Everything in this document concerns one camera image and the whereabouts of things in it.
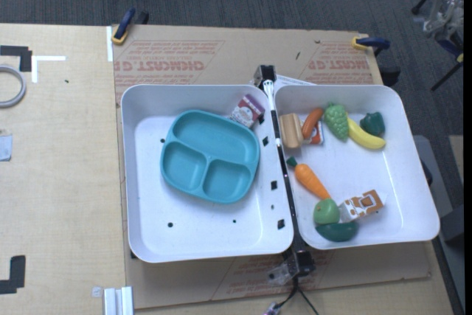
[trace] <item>toy bell pepper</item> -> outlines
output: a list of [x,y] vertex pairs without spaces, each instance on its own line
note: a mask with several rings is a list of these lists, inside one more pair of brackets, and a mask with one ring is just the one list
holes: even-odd
[[384,118],[379,112],[367,113],[359,125],[367,133],[375,136],[380,136],[385,132]]

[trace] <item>black tape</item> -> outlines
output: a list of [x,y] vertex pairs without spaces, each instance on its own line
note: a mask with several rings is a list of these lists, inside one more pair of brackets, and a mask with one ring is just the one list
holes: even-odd
[[10,279],[0,280],[0,294],[14,294],[17,288],[24,287],[26,264],[25,256],[13,256],[10,259]]
[[14,55],[20,57],[20,71],[31,72],[32,51],[28,46],[0,46],[0,55]]

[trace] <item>plastic tray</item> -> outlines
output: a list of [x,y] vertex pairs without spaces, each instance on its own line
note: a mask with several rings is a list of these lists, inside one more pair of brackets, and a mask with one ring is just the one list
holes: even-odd
[[167,134],[161,172],[185,193],[231,204],[251,187],[259,154],[257,137],[246,126],[205,111],[185,111]]
[[268,109],[264,93],[249,85],[139,85],[123,94],[128,237],[140,260],[270,255],[291,245],[294,229],[270,115],[252,127],[259,164],[239,201],[219,204],[189,195],[161,172],[162,149],[178,117],[196,109],[227,117],[246,94]]
[[[246,94],[266,109],[265,122],[253,126],[260,159],[247,194],[232,204],[219,204],[171,187],[163,178],[160,156],[176,119],[191,110],[227,117]],[[297,113],[301,120],[328,103],[343,104],[357,122],[379,111],[386,126],[382,150],[367,150],[350,139],[342,142],[327,128],[322,145],[284,148],[285,158],[294,156],[312,167],[337,204],[371,189],[386,195],[383,209],[357,221],[353,239],[331,242],[318,234],[313,222],[319,199],[288,168],[299,231],[308,245],[340,249],[437,236],[440,220],[395,91],[374,85],[289,85],[277,89],[274,102],[279,116]],[[159,263],[266,255],[291,245],[294,229],[268,109],[267,97],[254,86],[140,85],[123,94],[128,235],[139,259]]]
[[349,117],[358,122],[366,113],[379,111],[385,122],[386,145],[368,150],[351,139],[342,142],[327,127],[322,145],[284,149],[288,158],[308,164],[337,204],[376,189],[386,196],[378,213],[357,220],[357,235],[346,242],[324,239],[313,224],[313,209],[319,201],[294,178],[289,168],[299,230],[303,239],[317,249],[339,249],[384,243],[431,240],[440,220],[423,167],[397,92],[386,86],[284,86],[275,94],[279,115],[308,113],[329,103],[344,105]]

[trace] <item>green pepper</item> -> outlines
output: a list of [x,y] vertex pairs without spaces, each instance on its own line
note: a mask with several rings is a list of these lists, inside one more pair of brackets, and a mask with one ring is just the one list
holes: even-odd
[[316,226],[316,231],[325,239],[330,241],[348,241],[354,238],[359,229],[356,222],[345,224],[322,224]]
[[380,136],[385,133],[384,118],[379,112],[367,113],[360,121],[361,128],[369,134]]

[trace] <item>cardboard box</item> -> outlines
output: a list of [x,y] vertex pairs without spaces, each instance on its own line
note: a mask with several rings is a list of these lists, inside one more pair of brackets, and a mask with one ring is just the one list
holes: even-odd
[[[351,46],[357,32],[234,30],[133,26],[122,46],[113,46],[116,102],[136,84],[247,84],[259,65],[273,65],[288,80],[326,84],[381,83],[371,49]],[[120,109],[117,109],[120,120]],[[268,284],[279,255],[228,257],[178,263],[144,263],[128,245],[122,126],[118,124],[127,285],[136,308],[256,297],[291,290]],[[422,243],[356,249],[310,249],[316,270],[302,279],[305,290],[426,277]]]

